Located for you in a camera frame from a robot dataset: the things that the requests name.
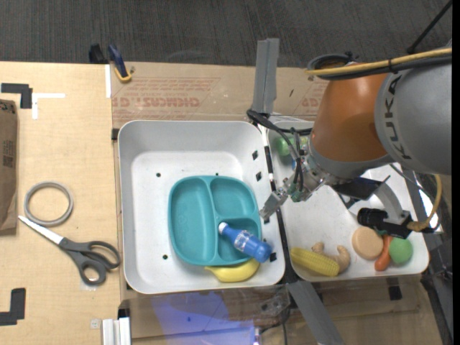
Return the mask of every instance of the toy banana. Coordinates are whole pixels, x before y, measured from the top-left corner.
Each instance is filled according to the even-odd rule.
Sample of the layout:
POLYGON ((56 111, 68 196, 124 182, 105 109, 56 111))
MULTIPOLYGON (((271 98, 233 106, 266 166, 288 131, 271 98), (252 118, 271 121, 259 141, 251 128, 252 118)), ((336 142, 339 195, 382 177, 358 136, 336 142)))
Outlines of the toy banana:
POLYGON ((251 278, 259 266, 260 263, 251 258, 232 266, 205 266, 204 269, 211 271, 221 282, 240 282, 251 278))
POLYGON ((294 263, 322 275, 337 276, 339 274, 339 264, 322 254, 294 247, 290 250, 290 257, 294 263))

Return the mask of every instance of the toy carrot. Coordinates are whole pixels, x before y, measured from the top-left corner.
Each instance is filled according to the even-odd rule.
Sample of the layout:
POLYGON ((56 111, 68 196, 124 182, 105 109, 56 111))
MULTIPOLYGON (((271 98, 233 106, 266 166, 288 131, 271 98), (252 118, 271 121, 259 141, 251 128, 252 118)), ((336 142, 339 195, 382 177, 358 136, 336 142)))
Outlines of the toy carrot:
POLYGON ((391 235, 385 234, 383 236, 383 249, 382 253, 380 256, 377 258, 377 260, 374 262, 374 268, 376 271, 385 271, 388 267, 388 265, 391 262, 391 256, 390 256, 390 243, 393 240, 393 237, 391 235))

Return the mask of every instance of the white tray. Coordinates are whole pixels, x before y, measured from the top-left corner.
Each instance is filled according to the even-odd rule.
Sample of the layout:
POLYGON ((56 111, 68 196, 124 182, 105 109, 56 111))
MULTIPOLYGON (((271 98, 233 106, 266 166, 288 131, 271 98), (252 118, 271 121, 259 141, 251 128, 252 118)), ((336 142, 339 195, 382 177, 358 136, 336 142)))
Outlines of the white tray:
POLYGON ((261 264, 244 282, 222 283, 213 273, 182 261, 167 224, 171 187, 195 175, 237 178, 257 204, 270 194, 260 132, 243 121, 131 121, 119 132, 124 274, 138 293, 161 294, 274 285, 285 272, 276 219, 262 225, 262 238, 277 259, 261 264), (253 153, 258 157, 253 160, 253 153), (256 174, 261 173, 258 181, 256 174))
MULTIPOLYGON (((277 126, 284 129, 295 127, 303 129, 313 126, 311 121, 279 121, 277 126)), ((273 144, 279 135, 274 131, 268 131, 268 142, 272 154, 273 174, 276 186, 282 185, 282 180, 292 175, 293 169, 290 162, 280 157, 273 144)), ((402 209, 409 211, 416 219, 410 195, 403 177, 398 175, 389 165, 379 167, 363 174, 364 178, 383 181, 390 176, 387 184, 395 192, 402 209)), ((316 242, 325 244, 325 252, 338 254, 337 245, 345 246, 351 255, 349 268, 335 277, 317 275, 297 264, 293 263, 295 272, 304 280, 311 282, 350 280, 370 277, 414 275, 426 269, 429 263, 429 255, 425 239, 421 233, 413 232, 408 239, 413 245, 413 255, 409 262, 397 267, 391 264, 385 271, 378 272, 374 269, 374 261, 369 261, 358 256, 351 245, 351 237, 358 224, 356 214, 360 208, 383 208, 380 200, 372 196, 368 201, 355 203, 347 210, 339 195, 330 187, 319 188, 305 202, 294 203, 290 198, 281 207, 287 244, 290 248, 300 247, 311 249, 316 242)))

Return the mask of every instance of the yellow cable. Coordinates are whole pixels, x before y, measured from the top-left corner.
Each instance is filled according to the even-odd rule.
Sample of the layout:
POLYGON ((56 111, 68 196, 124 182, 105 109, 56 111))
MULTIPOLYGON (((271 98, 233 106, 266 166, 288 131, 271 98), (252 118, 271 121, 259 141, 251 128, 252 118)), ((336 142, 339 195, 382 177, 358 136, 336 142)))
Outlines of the yellow cable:
MULTIPOLYGON (((427 52, 419 52, 417 54, 406 55, 401 57, 395 57, 391 59, 391 65, 403 64, 409 61, 425 59, 425 58, 437 58, 438 56, 447 55, 452 53, 452 47, 437 49, 427 52)), ((329 68, 329 69, 315 69, 305 70, 308 75, 331 75, 331 74, 347 74, 354 73, 361 70, 371 70, 377 68, 384 68, 389 66, 389 60, 377 61, 374 63, 356 64, 341 66, 340 68, 329 68)))
POLYGON ((434 200, 434 203, 433 203, 433 208, 431 209, 430 216, 428 216, 428 218, 425 221, 411 221, 408 224, 408 229, 410 229, 410 230, 420 232, 424 228, 429 227, 430 226, 430 221, 433 218, 436 210, 439 207, 439 203, 441 202, 441 195, 442 195, 443 185, 442 185, 441 178, 439 177, 439 175, 435 174, 434 178, 436 179, 437 189, 436 189, 436 197, 435 197, 435 200, 434 200))

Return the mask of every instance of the water bottle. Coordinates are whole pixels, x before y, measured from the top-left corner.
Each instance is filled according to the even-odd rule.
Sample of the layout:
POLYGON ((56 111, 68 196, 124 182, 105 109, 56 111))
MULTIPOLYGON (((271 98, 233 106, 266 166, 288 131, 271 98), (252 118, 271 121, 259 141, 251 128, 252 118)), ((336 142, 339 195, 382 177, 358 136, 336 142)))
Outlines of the water bottle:
POLYGON ((233 229, 226 222, 218 225, 218 232, 230 239, 233 246, 240 252, 248 254, 263 263, 272 253, 272 247, 261 241, 247 230, 233 229))

